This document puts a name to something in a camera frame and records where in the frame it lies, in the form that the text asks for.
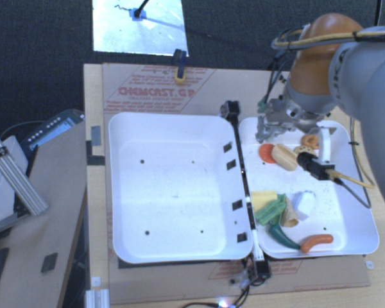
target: black cable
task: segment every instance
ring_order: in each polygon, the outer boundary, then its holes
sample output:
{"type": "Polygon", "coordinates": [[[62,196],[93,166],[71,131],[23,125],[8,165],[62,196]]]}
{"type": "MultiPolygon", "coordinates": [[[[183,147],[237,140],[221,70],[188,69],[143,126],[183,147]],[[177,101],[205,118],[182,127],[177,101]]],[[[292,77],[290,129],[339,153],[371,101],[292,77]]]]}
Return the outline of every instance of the black cable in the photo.
{"type": "Polygon", "coordinates": [[[242,307],[246,299],[248,298],[249,294],[250,294],[250,285],[245,288],[245,290],[241,293],[238,299],[233,303],[233,306],[237,308],[242,307]]]}
{"type": "Polygon", "coordinates": [[[27,121],[27,122],[21,122],[21,123],[17,123],[9,128],[7,128],[5,131],[2,132],[2,134],[0,135],[0,139],[3,140],[3,137],[6,133],[8,133],[10,130],[13,130],[14,128],[17,128],[19,126],[25,126],[25,125],[28,125],[28,124],[35,124],[35,123],[43,123],[44,121],[42,120],[37,120],[37,121],[27,121]]]}
{"type": "Polygon", "coordinates": [[[213,304],[211,302],[191,302],[187,305],[183,305],[182,308],[192,307],[194,305],[201,305],[201,306],[212,307],[212,308],[218,308],[219,307],[218,304],[213,304]]]}
{"type": "Polygon", "coordinates": [[[351,188],[349,188],[349,186],[346,185],[346,183],[344,183],[341,179],[339,178],[335,178],[334,179],[334,183],[335,184],[338,184],[338,185],[341,185],[342,187],[344,187],[350,194],[352,194],[352,196],[354,196],[354,198],[356,198],[358,200],[358,202],[360,204],[362,204],[364,207],[366,207],[367,209],[370,209],[371,208],[371,201],[368,201],[368,203],[365,203],[351,188]]]}
{"type": "Polygon", "coordinates": [[[290,37],[291,35],[298,35],[298,38],[300,37],[300,34],[297,33],[297,34],[292,34],[294,33],[295,31],[298,31],[298,30],[304,30],[305,26],[299,26],[297,28],[292,28],[290,31],[288,31],[287,33],[285,33],[285,36],[284,36],[284,39],[282,40],[282,42],[287,42],[288,41],[288,37],[290,37]]]}
{"type": "Polygon", "coordinates": [[[279,79],[279,76],[281,75],[281,72],[282,70],[284,69],[284,67],[286,66],[286,64],[288,64],[289,62],[291,62],[291,60],[286,60],[285,62],[283,62],[280,67],[278,68],[278,70],[275,70],[274,68],[276,68],[276,62],[273,64],[273,70],[271,71],[271,74],[269,76],[269,82],[268,82],[268,88],[267,88],[267,93],[266,95],[264,96],[264,103],[266,104],[268,102],[268,99],[270,98],[270,94],[271,94],[271,91],[273,89],[273,87],[275,86],[276,82],[278,81],[279,79]]]}
{"type": "Polygon", "coordinates": [[[251,286],[254,286],[254,287],[262,286],[265,283],[265,281],[266,281],[266,279],[263,279],[259,282],[254,281],[251,283],[251,286]]]}
{"type": "Polygon", "coordinates": [[[86,257],[88,254],[88,248],[77,258],[74,260],[73,265],[71,266],[71,270],[73,270],[77,265],[81,262],[81,260],[86,257]]]}
{"type": "MultiPolygon", "coordinates": [[[[354,119],[351,117],[350,118],[350,136],[351,136],[351,149],[352,149],[352,156],[354,158],[354,162],[355,162],[355,166],[357,168],[357,172],[358,172],[358,176],[359,176],[359,179],[360,181],[364,181],[364,178],[362,176],[362,172],[361,172],[361,165],[360,163],[358,163],[358,156],[357,156],[357,152],[354,148],[354,145],[358,145],[358,143],[355,141],[355,133],[354,133],[354,119]]],[[[371,204],[371,200],[370,200],[370,196],[368,194],[368,191],[366,190],[366,187],[363,187],[363,190],[364,190],[364,193],[365,193],[365,198],[366,198],[366,201],[368,202],[368,206],[371,207],[372,204],[371,204]]]]}
{"type": "Polygon", "coordinates": [[[363,37],[356,40],[357,42],[385,42],[385,34],[384,35],[374,35],[373,37],[363,37]]]}
{"type": "Polygon", "coordinates": [[[284,39],[282,39],[282,37],[286,38],[288,37],[288,33],[292,32],[292,28],[287,28],[283,31],[281,31],[279,34],[278,34],[278,41],[279,42],[284,42],[284,39]]]}
{"type": "Polygon", "coordinates": [[[377,7],[375,9],[375,21],[373,22],[375,26],[379,25],[379,21],[381,19],[381,11],[382,11],[382,0],[377,0],[377,7]]]}

